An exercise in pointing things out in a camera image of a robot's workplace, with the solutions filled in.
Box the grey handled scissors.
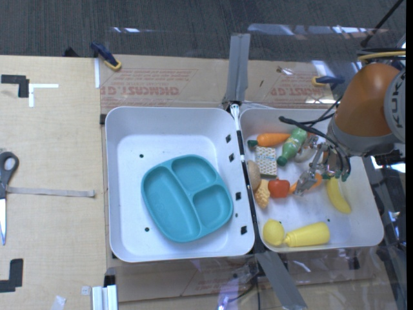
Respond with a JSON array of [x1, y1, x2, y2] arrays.
[[0, 151, 20, 247]]

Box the brown cardboard board red print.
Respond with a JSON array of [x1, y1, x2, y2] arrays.
[[98, 54, 393, 303]]

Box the red bell pepper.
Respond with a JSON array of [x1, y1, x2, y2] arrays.
[[267, 178, 290, 199]]

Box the orange ridged toy food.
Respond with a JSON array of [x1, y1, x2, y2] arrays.
[[254, 179, 271, 209]]

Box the yellow banana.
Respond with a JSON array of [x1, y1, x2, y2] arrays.
[[326, 176, 352, 214]]

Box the green bottle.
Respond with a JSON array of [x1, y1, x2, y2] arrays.
[[276, 127, 308, 167]]

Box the white patterned carton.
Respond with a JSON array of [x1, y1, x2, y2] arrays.
[[254, 146, 278, 178]]

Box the yellow squeeze bottle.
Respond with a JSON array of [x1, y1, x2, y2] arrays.
[[283, 222, 331, 248]]

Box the white plastic tray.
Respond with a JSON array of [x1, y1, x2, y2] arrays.
[[239, 107, 385, 254], [105, 106, 256, 264]]

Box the yellow lemon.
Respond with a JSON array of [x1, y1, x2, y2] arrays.
[[262, 218, 286, 247]]

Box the white rounded toy food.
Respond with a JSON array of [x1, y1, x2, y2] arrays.
[[294, 147, 317, 163]]

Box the brown bread roll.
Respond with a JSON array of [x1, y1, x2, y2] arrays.
[[247, 160, 262, 192]]

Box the orange carrot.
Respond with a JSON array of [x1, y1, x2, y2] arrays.
[[288, 172, 323, 195], [247, 132, 291, 149]]

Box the teal divided plate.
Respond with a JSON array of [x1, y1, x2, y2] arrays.
[[140, 154, 234, 243]]

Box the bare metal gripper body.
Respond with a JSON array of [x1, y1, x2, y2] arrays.
[[321, 145, 352, 182]]

